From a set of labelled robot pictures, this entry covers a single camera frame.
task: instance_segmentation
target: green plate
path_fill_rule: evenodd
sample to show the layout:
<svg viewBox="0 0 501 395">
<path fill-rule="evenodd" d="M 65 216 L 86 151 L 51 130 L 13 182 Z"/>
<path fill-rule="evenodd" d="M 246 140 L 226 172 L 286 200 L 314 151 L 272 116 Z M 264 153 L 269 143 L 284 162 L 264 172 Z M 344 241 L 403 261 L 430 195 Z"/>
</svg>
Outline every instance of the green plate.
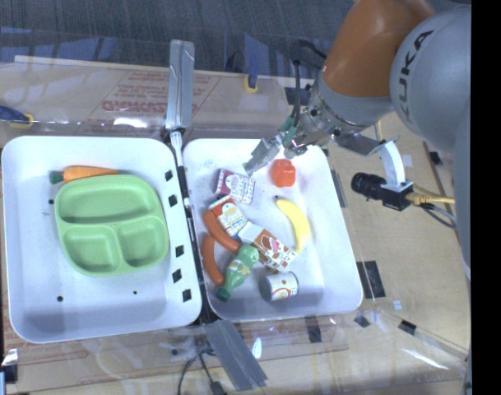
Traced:
<svg viewBox="0 0 501 395">
<path fill-rule="evenodd" d="M 63 252 L 95 277 L 151 267 L 169 250 L 160 199 L 144 179 L 104 175 L 64 184 L 55 198 Z"/>
</svg>

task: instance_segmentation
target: yellow banana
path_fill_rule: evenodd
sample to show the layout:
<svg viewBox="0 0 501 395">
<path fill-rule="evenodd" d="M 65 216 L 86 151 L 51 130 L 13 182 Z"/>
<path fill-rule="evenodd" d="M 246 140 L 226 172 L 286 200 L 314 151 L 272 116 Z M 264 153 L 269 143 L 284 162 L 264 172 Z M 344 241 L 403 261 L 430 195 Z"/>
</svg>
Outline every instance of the yellow banana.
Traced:
<svg viewBox="0 0 501 395">
<path fill-rule="evenodd" d="M 310 225 L 303 211 L 289 199 L 276 196 L 276 205 L 286 215 L 294 227 L 296 236 L 296 252 L 301 253 L 305 243 L 310 236 Z"/>
</svg>

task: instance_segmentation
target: orange carrot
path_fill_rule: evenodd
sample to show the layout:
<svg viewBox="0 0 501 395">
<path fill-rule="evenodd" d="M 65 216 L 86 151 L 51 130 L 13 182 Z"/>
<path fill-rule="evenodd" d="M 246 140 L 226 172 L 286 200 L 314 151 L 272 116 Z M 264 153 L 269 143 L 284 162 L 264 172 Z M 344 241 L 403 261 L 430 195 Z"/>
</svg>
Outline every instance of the orange carrot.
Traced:
<svg viewBox="0 0 501 395">
<path fill-rule="evenodd" d="M 90 167 L 86 165 L 72 165 L 70 167 L 67 167 L 63 172 L 51 173 L 50 180 L 53 184 L 60 181 L 65 181 L 66 183 L 68 183 L 77 179 L 85 179 L 87 177 L 95 177 L 97 175 L 112 174 L 118 174 L 118 170 L 103 167 Z"/>
</svg>

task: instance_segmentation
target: small can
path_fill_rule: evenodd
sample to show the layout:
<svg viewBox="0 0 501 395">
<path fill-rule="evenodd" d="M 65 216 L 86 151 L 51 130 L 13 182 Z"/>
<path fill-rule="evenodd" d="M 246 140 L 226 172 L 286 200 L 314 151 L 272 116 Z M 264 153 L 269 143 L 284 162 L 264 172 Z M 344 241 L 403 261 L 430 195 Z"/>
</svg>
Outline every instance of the small can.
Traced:
<svg viewBox="0 0 501 395">
<path fill-rule="evenodd" d="M 265 301 L 288 299 L 298 294 L 298 277 L 293 272 L 265 275 L 259 280 L 259 292 Z"/>
</svg>

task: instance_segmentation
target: toy sausage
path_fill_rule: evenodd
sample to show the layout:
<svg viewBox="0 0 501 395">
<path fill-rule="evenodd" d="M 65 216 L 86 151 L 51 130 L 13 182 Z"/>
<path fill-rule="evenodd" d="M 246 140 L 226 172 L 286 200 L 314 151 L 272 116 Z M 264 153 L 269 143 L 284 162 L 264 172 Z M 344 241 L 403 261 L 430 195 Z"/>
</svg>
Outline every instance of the toy sausage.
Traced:
<svg viewBox="0 0 501 395">
<path fill-rule="evenodd" d="M 216 258 L 214 258 L 215 244 L 216 239 L 209 234 L 205 236 L 201 247 L 202 264 L 204 265 L 204 268 L 213 283 L 217 286 L 222 286 L 225 283 L 225 276 L 217 266 Z"/>
<path fill-rule="evenodd" d="M 202 220 L 204 225 L 210 232 L 210 235 L 217 240 L 217 242 L 223 246 L 226 250 L 235 253 L 239 250 L 241 245 L 239 241 L 232 239 L 219 225 L 216 216 L 210 210 L 207 210 L 202 214 Z"/>
</svg>

